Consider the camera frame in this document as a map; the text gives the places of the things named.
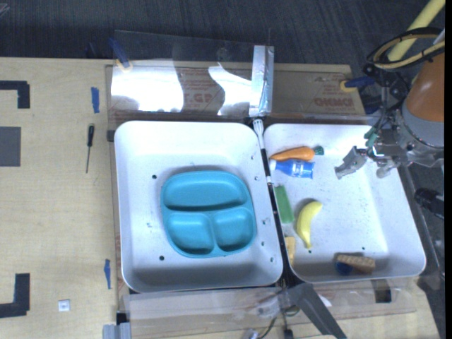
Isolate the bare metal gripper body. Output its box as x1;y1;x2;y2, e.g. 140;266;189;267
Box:
373;136;446;166

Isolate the white plastic tray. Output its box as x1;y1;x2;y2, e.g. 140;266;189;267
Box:
113;119;285;294
262;122;427;285

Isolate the blue bottle white cap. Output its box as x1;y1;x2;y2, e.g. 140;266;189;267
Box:
269;158;316;179

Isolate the orange carrot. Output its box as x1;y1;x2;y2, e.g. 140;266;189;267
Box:
269;145;326;162

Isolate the yellow banana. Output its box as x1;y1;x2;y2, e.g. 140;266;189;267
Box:
295;200;323;250

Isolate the brown biscuit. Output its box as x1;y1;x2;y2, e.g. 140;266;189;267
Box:
335;253;376;275

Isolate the yellow block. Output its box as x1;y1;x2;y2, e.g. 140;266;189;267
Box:
284;236;297;266

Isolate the blue divided plate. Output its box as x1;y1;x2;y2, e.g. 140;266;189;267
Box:
160;169;258;259

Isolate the black screwdriver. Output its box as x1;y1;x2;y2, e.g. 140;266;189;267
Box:
85;123;96;174

